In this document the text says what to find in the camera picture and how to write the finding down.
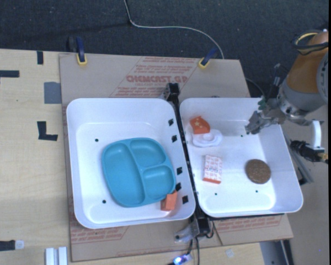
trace white cable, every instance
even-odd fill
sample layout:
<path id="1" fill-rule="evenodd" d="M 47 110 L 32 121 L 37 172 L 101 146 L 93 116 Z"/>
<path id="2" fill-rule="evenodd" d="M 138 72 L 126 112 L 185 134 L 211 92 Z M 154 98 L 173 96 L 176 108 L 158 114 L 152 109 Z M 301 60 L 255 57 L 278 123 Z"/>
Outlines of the white cable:
<path id="1" fill-rule="evenodd" d="M 145 25 L 138 25 L 138 24 L 134 23 L 134 21 L 132 21 L 132 19 L 131 19 L 129 7 L 127 6 L 126 0 L 124 0 L 124 5 L 125 5 L 125 8 L 126 8 L 126 13 L 127 13 L 128 18 L 129 18 L 129 21 L 133 26 L 135 26 L 137 28 L 143 28 L 143 29 L 189 29 L 189 30 L 196 31 L 196 32 L 201 33 L 201 34 L 205 35 L 206 37 L 208 37 L 217 46 L 218 50 L 221 53 L 222 58 L 223 59 L 225 58 L 225 56 L 223 54 L 223 51 L 222 51 L 221 47 L 219 46 L 219 44 L 212 37 L 210 37 L 207 33 L 204 33 L 203 31 L 201 31 L 199 29 L 189 28 L 187 26 L 177 26 L 177 25 L 145 26 Z"/>

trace blue plate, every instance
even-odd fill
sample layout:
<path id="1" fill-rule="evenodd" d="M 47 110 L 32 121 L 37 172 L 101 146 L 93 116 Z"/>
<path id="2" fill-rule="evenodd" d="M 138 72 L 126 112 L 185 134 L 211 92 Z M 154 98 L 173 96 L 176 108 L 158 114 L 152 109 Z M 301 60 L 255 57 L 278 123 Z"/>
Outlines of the blue plate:
<path id="1" fill-rule="evenodd" d="M 173 166 L 153 139 L 113 142 L 103 150 L 102 166 L 111 195 L 124 207 L 158 202 L 175 189 Z"/>

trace cardboard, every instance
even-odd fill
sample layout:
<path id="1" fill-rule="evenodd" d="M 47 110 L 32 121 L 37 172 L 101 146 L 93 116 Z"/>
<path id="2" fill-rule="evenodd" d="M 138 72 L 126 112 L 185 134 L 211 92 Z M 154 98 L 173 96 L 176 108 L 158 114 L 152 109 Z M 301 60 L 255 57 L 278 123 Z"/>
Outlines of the cardboard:
<path id="1" fill-rule="evenodd" d="M 72 261 L 184 251 L 174 233 L 189 222 L 176 221 L 99 230 L 81 226 L 73 212 L 66 107 L 77 98 L 164 97 L 167 83 L 180 87 L 179 100 L 190 97 L 249 97 L 238 60 L 211 60 L 205 69 L 199 59 L 89 54 L 80 66 L 76 54 L 60 54 L 63 133 L 67 191 L 69 197 Z M 249 242 L 292 238 L 286 215 L 235 218 L 213 222 L 212 238 L 202 238 L 200 247 L 218 247 Z"/>

